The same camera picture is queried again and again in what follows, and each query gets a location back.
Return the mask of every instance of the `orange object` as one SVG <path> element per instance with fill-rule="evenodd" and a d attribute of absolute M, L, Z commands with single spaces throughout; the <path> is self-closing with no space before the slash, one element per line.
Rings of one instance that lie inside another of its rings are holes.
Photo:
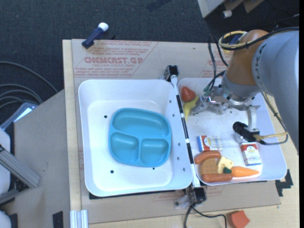
<path fill-rule="evenodd" d="M 233 166 L 231 168 L 231 171 L 233 177 L 248 177 L 260 173 L 259 171 L 256 171 L 254 169 L 250 169 L 242 166 Z"/>
<path fill-rule="evenodd" d="M 190 90 L 188 87 L 184 86 L 181 88 L 181 99 L 184 102 L 189 102 L 194 100 L 196 97 L 195 92 L 193 90 Z"/>
<path fill-rule="evenodd" d="M 194 158 L 194 163 L 198 165 L 201 164 L 206 159 L 219 158 L 219 157 L 220 157 L 220 152 L 217 150 L 203 151 Z"/>
<path fill-rule="evenodd" d="M 204 182 L 230 181 L 232 179 L 231 173 L 221 174 L 204 174 L 201 177 Z"/>
<path fill-rule="evenodd" d="M 232 213 L 231 221 L 235 228 L 244 228 L 250 222 L 243 210 Z"/>
<path fill-rule="evenodd" d="M 218 174 L 218 166 L 215 158 L 208 158 L 200 164 L 200 174 Z"/>
<path fill-rule="evenodd" d="M 240 43 L 258 39 L 267 33 L 267 31 L 261 29 L 251 30 L 241 38 Z M 252 58 L 262 42 L 263 40 L 249 46 L 248 48 L 233 51 L 233 55 L 226 71 L 227 79 L 238 85 L 257 85 L 251 71 Z"/>

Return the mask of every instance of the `gray carpet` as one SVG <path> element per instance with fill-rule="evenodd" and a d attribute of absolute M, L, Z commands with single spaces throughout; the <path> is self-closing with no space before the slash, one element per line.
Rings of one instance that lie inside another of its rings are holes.
<path fill-rule="evenodd" d="M 18 63 L 34 70 L 63 89 L 62 40 L 85 39 L 104 21 L 104 39 L 173 42 L 207 42 L 238 29 L 299 26 L 299 0 L 265 0 L 252 12 L 242 5 L 233 16 L 222 19 L 223 5 L 203 19 L 197 0 L 0 0 L 0 61 Z M 55 94 L 45 82 L 16 66 L 0 64 L 0 84 L 20 84 L 35 91 L 43 101 Z M 12 89 L 0 88 L 0 94 Z M 28 95 L 18 94 L 22 99 Z M 19 103 L 3 106 L 0 123 Z"/>

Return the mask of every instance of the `white tray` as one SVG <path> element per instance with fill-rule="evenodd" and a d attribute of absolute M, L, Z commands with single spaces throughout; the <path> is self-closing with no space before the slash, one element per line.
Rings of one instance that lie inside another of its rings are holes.
<path fill-rule="evenodd" d="M 178 83 L 180 95 L 181 89 L 184 86 L 187 86 L 189 89 L 193 90 L 196 95 L 203 95 L 203 89 L 210 82 L 210 80 L 211 79 L 209 78 L 184 78 Z M 261 94 L 257 94 L 254 100 L 251 101 L 251 104 L 260 106 L 256 110 L 256 126 L 260 130 L 260 134 L 274 134 L 275 131 L 272 126 L 263 96 Z M 205 111 L 196 115 L 189 115 L 186 125 L 193 157 L 199 154 L 199 146 L 196 139 L 197 136 L 219 135 L 224 146 L 223 151 L 221 151 L 221 155 L 232 160 L 234 162 L 234 166 L 246 167 L 241 149 L 235 140 L 235 133 L 232 129 L 233 123 L 237 121 L 248 124 L 247 112 L 236 109 L 228 109 L 224 114 L 219 115 L 212 111 L 212 109 L 209 107 Z M 270 143 L 278 142 L 277 138 L 267 138 L 265 141 Z M 258 151 L 262 159 L 262 164 L 248 167 L 260 171 L 260 174 L 246 178 L 233 178 L 227 182 L 212 182 L 206 184 L 223 185 L 239 182 L 278 180 L 286 175 L 287 166 L 280 145 L 258 144 Z M 196 165 L 196 174 L 197 177 L 203 182 L 200 176 L 200 165 Z"/>
<path fill-rule="evenodd" d="M 180 190 L 193 174 L 173 86 L 164 80 L 91 79 L 78 89 L 82 126 L 85 184 L 99 197 Z M 164 115 L 172 132 L 171 153 L 161 166 L 122 164 L 110 154 L 109 126 L 114 112 L 139 108 Z"/>

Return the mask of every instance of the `toy hot dog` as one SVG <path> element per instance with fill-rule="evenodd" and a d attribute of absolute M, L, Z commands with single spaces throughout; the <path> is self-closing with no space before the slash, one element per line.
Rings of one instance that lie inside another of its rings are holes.
<path fill-rule="evenodd" d="M 221 174 L 204 174 L 202 175 L 204 182 L 230 181 L 232 179 L 231 173 Z"/>
<path fill-rule="evenodd" d="M 220 157 L 220 152 L 217 150 L 203 151 L 194 158 L 194 163 L 198 165 L 201 164 L 206 159 L 219 158 L 219 157 Z"/>

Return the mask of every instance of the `blue plate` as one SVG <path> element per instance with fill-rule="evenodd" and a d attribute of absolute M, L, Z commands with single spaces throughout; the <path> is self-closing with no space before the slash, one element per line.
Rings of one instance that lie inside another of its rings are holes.
<path fill-rule="evenodd" d="M 160 166 L 170 155 L 170 124 L 159 113 L 122 108 L 111 119 L 109 149 L 114 159 L 121 163 L 143 167 Z"/>

